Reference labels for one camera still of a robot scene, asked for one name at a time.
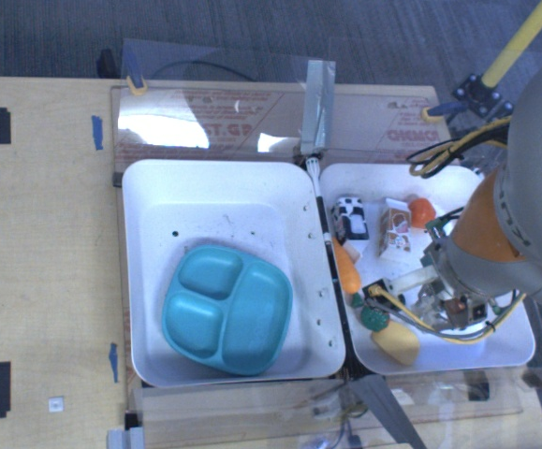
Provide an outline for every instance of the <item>teal plate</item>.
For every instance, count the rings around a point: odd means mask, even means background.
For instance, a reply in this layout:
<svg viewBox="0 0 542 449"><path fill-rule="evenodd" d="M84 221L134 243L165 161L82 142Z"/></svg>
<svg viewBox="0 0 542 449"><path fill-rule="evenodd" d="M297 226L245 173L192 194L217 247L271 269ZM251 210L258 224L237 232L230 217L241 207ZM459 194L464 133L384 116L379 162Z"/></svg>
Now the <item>teal plate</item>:
<svg viewBox="0 0 542 449"><path fill-rule="evenodd" d="M241 376L268 369L286 338L293 291L276 266L203 245L173 275L162 311L168 344L198 363Z"/></svg>

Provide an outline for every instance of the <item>black cable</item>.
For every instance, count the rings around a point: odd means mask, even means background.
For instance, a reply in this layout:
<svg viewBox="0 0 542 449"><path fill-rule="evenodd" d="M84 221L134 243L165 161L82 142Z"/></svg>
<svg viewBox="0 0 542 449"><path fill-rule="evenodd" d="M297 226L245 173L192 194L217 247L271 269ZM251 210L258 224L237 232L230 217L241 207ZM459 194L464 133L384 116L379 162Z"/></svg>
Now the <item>black cable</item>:
<svg viewBox="0 0 542 449"><path fill-rule="evenodd" d="M345 434L345 420L342 421L341 427L339 429L339 436L337 437L337 441L335 441L335 443L329 449L335 449L344 438L344 434Z"/></svg>
<svg viewBox="0 0 542 449"><path fill-rule="evenodd" d="M174 66L180 66L180 65L208 65L213 66L214 68L219 68L221 70L224 70L229 73L233 73L234 75L237 75L238 77L243 78L244 80L248 81L256 81L252 77L246 75L245 73L242 73L241 71L236 70L235 68L231 68L229 66L224 66L220 64L216 64L213 62L206 62L204 60L178 60L176 62L171 62L169 64L163 65L160 68L158 68L150 77L151 80L155 80L156 78L160 77L160 74L164 71L168 70L169 68L173 68Z"/></svg>
<svg viewBox="0 0 542 449"><path fill-rule="evenodd" d="M360 436L352 432L352 424L350 423L349 419L347 419L346 422L347 422L347 443L350 449L362 449L362 440L360 439Z"/></svg>
<svg viewBox="0 0 542 449"><path fill-rule="evenodd" d="M349 414L349 418L350 419L360 419L367 412L368 412L368 408L365 408L360 414Z"/></svg>
<svg viewBox="0 0 542 449"><path fill-rule="evenodd" d="M448 211L446 214L442 214L437 219L439 221L445 221L445 222L448 222L451 220L457 220L458 218L460 218L460 213L462 212L463 209L464 209L464 206L460 206L459 208L456 208L455 210Z"/></svg>
<svg viewBox="0 0 542 449"><path fill-rule="evenodd" d="M432 146L429 146L427 148L424 148L418 152L414 152L410 154L406 158L406 162L410 163L411 165L415 166L429 166L433 161L435 161L437 158L441 158L444 152L447 152L447 158L445 158L439 165L437 165L435 168L433 168L430 171L427 171L425 173L421 173L420 177L423 179L428 179L437 173L439 173L443 168L451 164L454 160L459 159L463 160L463 154L470 150L471 148L481 144L486 143L488 141L497 141L500 143L506 143L507 141L507 131L508 131L509 123L502 124L500 126L496 126L490 131L486 131L484 133L481 133L477 135L476 137L470 139L465 144L461 145L458 149L456 149L454 152L451 150L451 146L456 141L460 141L461 138L453 138L447 141L442 141L440 143L436 143ZM438 149L439 147L443 147L443 150L441 152L434 152L431 154L430 157L424 158L422 160L415 159L417 156L429 152L430 150Z"/></svg>

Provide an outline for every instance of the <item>small box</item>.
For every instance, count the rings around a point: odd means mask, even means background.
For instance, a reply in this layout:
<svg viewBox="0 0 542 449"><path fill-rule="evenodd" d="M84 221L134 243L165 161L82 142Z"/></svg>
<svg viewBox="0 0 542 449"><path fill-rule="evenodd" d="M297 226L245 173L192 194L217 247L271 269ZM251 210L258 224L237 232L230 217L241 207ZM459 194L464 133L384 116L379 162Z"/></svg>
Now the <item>small box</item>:
<svg viewBox="0 0 542 449"><path fill-rule="evenodd" d="M337 240L355 263L368 246L369 233L362 200L358 196L340 196L331 208Z"/></svg>
<svg viewBox="0 0 542 449"><path fill-rule="evenodd" d="M402 260L412 252L411 215L403 201L385 198L379 228L379 256Z"/></svg>

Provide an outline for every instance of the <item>wooden table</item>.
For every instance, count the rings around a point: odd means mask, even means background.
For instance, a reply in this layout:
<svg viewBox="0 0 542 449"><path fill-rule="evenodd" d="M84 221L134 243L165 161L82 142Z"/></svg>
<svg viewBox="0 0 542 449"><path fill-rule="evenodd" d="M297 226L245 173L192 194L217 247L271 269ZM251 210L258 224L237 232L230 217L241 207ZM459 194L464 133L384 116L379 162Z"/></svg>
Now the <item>wooden table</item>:
<svg viewBox="0 0 542 449"><path fill-rule="evenodd" d="M115 84L0 78L12 139L0 144L0 362L11 366L3 448L105 447L107 431L124 423L119 190L111 184ZM103 123L101 150L93 116ZM536 394L519 390L519 397L520 413L417 430L429 447L542 448ZM56 411L60 399L53 399L51 411L51 398L63 398L64 409ZM360 435L365 447L394 447L382 428ZM296 439L218 447L295 447Z"/></svg>

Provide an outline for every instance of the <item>orange carrot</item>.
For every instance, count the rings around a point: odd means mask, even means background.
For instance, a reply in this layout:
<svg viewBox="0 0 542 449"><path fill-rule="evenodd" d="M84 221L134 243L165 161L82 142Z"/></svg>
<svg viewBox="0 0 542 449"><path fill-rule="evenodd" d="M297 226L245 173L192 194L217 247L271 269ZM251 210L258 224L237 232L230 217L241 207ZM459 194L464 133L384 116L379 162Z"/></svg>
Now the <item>orange carrot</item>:
<svg viewBox="0 0 542 449"><path fill-rule="evenodd" d="M333 252L339 273L339 284L346 293L350 295L357 293L362 287L362 279L349 254L335 237L333 237Z"/></svg>

